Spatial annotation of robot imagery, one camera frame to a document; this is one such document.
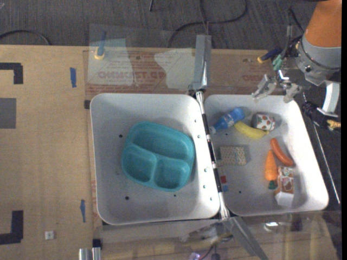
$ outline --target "blue plastic water bottle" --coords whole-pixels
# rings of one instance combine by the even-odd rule
[[[216,124],[209,127],[210,134],[216,133],[216,131],[221,129],[226,129],[228,127],[231,127],[236,122],[243,120],[245,118],[245,113],[241,108],[235,108],[229,113],[225,114],[224,116],[220,117]]]

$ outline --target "carrot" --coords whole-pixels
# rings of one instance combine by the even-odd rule
[[[278,141],[276,138],[272,138],[270,140],[270,145],[271,148],[273,150],[273,152],[275,153],[275,155],[277,156],[277,158],[285,165],[285,166],[293,166],[294,162],[292,159],[290,159],[286,154],[284,154],[284,152],[282,151],[280,145],[278,144]]]
[[[277,165],[272,150],[269,150],[265,161],[265,179],[268,181],[277,179]]]

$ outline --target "banana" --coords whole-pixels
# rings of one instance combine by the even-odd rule
[[[235,123],[234,127],[237,131],[252,139],[260,139],[269,133],[269,131],[264,131],[248,126],[242,121],[238,121],[237,123]]]

